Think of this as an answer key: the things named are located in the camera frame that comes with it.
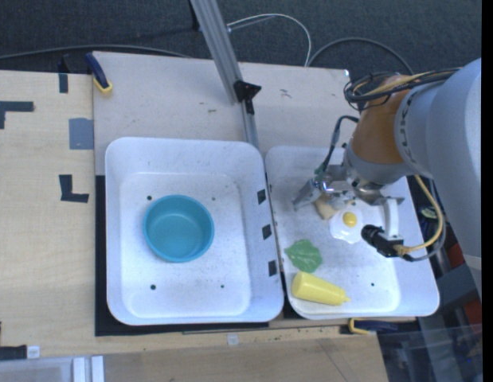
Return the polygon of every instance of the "black cable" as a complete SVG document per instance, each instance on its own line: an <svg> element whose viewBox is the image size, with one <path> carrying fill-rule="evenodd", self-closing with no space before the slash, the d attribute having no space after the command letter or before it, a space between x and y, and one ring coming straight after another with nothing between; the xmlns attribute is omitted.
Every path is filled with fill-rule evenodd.
<svg viewBox="0 0 493 382"><path fill-rule="evenodd" d="M121 44L91 44L91 45L69 45L66 47L56 47L56 48L49 48L49 49L39 49L37 51L28 51L24 53L15 53L15 54L6 54L6 55L1 55L0 60L10 60L13 58L20 58L20 57L31 57L34 55L43 55L43 54L50 54L50 53L63 53L66 51L80 51L84 49L118 49L118 50L130 50L130 51L140 51L140 52L145 52L145 53L157 53L157 54L163 54L163 55L171 55L173 57L182 57L182 58L191 58L185 54L181 53L174 53L172 51L168 51L166 49L157 49L157 48L149 48L149 47L142 47L140 45L121 45Z"/></svg>
<svg viewBox="0 0 493 382"><path fill-rule="evenodd" d="M384 105L389 100L390 97L391 97L391 95L387 95L382 102L376 103L376 104L373 104L373 105L368 105L368 106L366 106L366 102L362 102L362 101L361 102L358 101L358 106L357 107L355 107L351 102L348 102L348 104L354 110L358 111L359 114L361 114L363 111L365 111L366 109L370 109L371 107L378 107L378 106Z"/></svg>
<svg viewBox="0 0 493 382"><path fill-rule="evenodd" d="M359 122L359 119L354 117L354 116L349 116L349 115L343 115L338 118L335 124L335 129L333 130L333 135L331 137L331 145L329 148L329 151L327 152L326 158L324 158L323 163L320 165L320 170L321 171L326 171L326 168L329 166L329 161L331 160L331 155L333 154L333 151L335 150L336 143L338 142L338 139L340 137L340 125L342 124L342 121L344 119L349 119L350 121L357 123Z"/></svg>
<svg viewBox="0 0 493 382"><path fill-rule="evenodd" d="M340 38L339 40L332 41L332 42L329 42L329 43L325 44L321 49L317 50L317 52L310 57L310 60L308 60L308 62L307 62L307 66L310 66L311 63L313 63L313 61L315 60L315 58L317 58L326 49L329 49L330 47L332 47L334 45L342 44L343 42L356 42L356 41L358 41L358 42L366 42L366 43L373 44L373 45L376 45L378 47L381 47L382 49L384 49L388 53L390 53L393 56L395 56L407 68L407 70L409 71L409 74L410 75L414 75L414 71L409 66L409 64L407 63L407 61L404 60L404 58L402 58L401 55L398 54L394 49L391 49L390 47L388 47L387 45L382 44L381 42L378 42L378 41L375 41L375 40L370 40L369 38L363 38L363 37L346 37L346 38Z"/></svg>
<svg viewBox="0 0 493 382"><path fill-rule="evenodd" d="M444 246L444 241L442 240L438 245L437 248L434 248L431 252L427 253L426 255L413 258L411 255L405 254L402 256L404 260L407 260L408 262L420 262L421 260L426 260L430 259L432 256L436 255Z"/></svg>
<svg viewBox="0 0 493 382"><path fill-rule="evenodd" d="M410 82L403 82L400 83L399 85L388 89L386 91L382 92L376 92L376 93L366 93L365 95L357 95L355 92L358 89L358 86L366 83L372 83L377 79L382 79L384 80L388 74L382 73L378 75L369 75L369 76L364 76L363 78L360 78L356 80L355 82L348 82L346 86L343 89L343 94L345 96L346 101L351 104L351 103L365 103L369 102L374 99L379 99L383 98L386 96L390 96L395 92L401 92L407 89L412 89L417 86L421 86L424 84L431 84L433 82L440 82L443 80L448 79L453 73L458 71L459 68L450 68L450 69L443 69L440 71L431 71L427 72L425 75L421 76L421 78L418 78L417 80L410 81Z"/></svg>

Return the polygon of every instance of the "white tray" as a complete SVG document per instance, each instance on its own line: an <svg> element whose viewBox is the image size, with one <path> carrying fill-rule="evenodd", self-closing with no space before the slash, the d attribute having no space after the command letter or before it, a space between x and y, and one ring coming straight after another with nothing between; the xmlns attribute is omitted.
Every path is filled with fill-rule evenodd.
<svg viewBox="0 0 493 382"><path fill-rule="evenodd" d="M107 298L120 322L267 322L280 313L283 288L257 149L244 142L119 138L107 148L105 169ZM210 249L188 263L163 261L143 238L147 207L171 194L200 201L214 222Z"/></svg>
<svg viewBox="0 0 493 382"><path fill-rule="evenodd" d="M409 263L380 255L364 240L349 244L335 239L330 234L327 221L320 217L314 205L297 211L293 209L291 200L322 163L327 150L277 146L271 148L266 156L276 236L292 307L309 319L413 317L434 313L439 306L439 292L427 259ZM340 163L342 154L342 149L336 149L331 162ZM399 232L405 244L420 244L421 233L407 180L403 178L382 192L386 196L405 198L398 209ZM366 215L370 221L365 224L382 224L381 210L370 209ZM291 294L290 285L298 269L292 265L284 249L301 239L309 239L323 257L323 263L314 275L345 289L350 302L328 306L300 300ZM424 253L417 251L413 255Z"/></svg>

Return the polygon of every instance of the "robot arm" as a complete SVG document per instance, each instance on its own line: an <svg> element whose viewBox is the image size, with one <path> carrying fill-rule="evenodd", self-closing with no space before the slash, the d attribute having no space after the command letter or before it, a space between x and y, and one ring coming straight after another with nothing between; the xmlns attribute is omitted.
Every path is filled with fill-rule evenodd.
<svg viewBox="0 0 493 382"><path fill-rule="evenodd" d="M333 181L346 182L375 204L381 188L401 177L432 179L481 297L481 59L445 72L450 76L407 89L404 81L415 76L393 76L370 91L374 99L361 113L342 164L321 166L313 182L320 193ZM377 235L364 229L367 241Z"/></svg>

